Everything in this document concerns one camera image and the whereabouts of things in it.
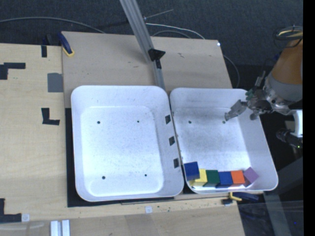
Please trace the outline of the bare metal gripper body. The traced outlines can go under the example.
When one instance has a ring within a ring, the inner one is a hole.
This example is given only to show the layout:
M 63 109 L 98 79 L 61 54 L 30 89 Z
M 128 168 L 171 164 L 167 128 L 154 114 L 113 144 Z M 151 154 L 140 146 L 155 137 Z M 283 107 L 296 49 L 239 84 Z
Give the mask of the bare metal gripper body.
M 277 95 L 273 89 L 250 89 L 247 92 L 247 107 L 255 115 L 277 112 L 282 115 L 293 115 L 290 109 L 292 102 Z

